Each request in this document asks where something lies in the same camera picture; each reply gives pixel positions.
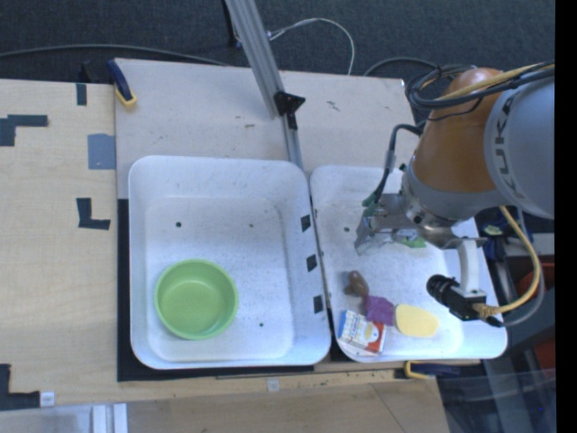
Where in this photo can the purple packet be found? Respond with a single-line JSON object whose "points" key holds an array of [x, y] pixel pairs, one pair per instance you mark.
{"points": [[379, 309]]}

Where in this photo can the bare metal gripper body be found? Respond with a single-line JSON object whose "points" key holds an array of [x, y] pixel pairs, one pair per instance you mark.
{"points": [[396, 217]]}

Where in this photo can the black cylinder on white bracket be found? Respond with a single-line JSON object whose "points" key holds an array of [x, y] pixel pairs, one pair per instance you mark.
{"points": [[453, 293]]}

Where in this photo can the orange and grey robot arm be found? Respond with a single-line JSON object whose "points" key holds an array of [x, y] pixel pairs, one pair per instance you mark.
{"points": [[455, 151]]}

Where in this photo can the brown rounded toy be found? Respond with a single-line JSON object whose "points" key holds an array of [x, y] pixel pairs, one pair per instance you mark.
{"points": [[357, 283]]}

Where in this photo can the white and orange carton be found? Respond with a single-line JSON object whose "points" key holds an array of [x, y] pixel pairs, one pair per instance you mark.
{"points": [[361, 332]]}

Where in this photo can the green bowl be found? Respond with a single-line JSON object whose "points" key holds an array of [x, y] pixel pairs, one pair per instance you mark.
{"points": [[196, 300]]}

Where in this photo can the yellow oval toy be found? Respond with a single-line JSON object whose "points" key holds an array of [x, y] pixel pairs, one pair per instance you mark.
{"points": [[415, 321]]}

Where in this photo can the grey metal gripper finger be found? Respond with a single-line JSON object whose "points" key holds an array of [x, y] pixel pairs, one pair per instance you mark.
{"points": [[386, 237], [364, 239]]}

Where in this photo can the white plastic tray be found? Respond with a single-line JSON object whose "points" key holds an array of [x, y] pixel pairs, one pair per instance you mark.
{"points": [[405, 278], [216, 242]]}

